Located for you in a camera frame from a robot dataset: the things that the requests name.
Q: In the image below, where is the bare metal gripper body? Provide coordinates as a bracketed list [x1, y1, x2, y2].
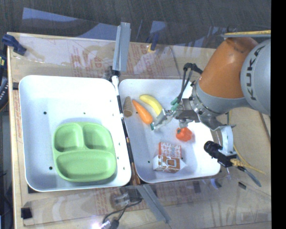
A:
[175, 95, 206, 124]

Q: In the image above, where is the orange bell pepper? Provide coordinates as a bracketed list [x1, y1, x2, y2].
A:
[175, 127, 193, 142]

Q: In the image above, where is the yellow banana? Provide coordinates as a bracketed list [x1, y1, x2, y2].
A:
[139, 94, 163, 116]

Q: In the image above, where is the orange carrot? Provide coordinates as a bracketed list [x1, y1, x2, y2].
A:
[132, 99, 155, 131]

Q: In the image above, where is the white plastic tray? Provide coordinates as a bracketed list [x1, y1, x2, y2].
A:
[118, 78, 222, 184]
[18, 74, 132, 192]

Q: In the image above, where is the brown ribbed cone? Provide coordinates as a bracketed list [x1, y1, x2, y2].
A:
[123, 96, 134, 117]

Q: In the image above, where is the orange and white carton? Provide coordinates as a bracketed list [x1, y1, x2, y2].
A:
[152, 141, 187, 174]

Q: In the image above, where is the thin black and white rod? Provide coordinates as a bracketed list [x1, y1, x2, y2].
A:
[111, 74, 142, 186]

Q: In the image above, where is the green divided plate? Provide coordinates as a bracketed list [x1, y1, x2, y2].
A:
[52, 122, 117, 183]

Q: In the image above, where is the brown cardboard board red print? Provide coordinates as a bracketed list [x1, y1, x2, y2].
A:
[10, 35, 232, 226]

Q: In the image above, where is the black cylinder on white bracket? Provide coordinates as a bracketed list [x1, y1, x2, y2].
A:
[203, 125, 238, 168]

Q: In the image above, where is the black block with thin wires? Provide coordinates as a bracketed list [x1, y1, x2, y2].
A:
[113, 187, 143, 208]

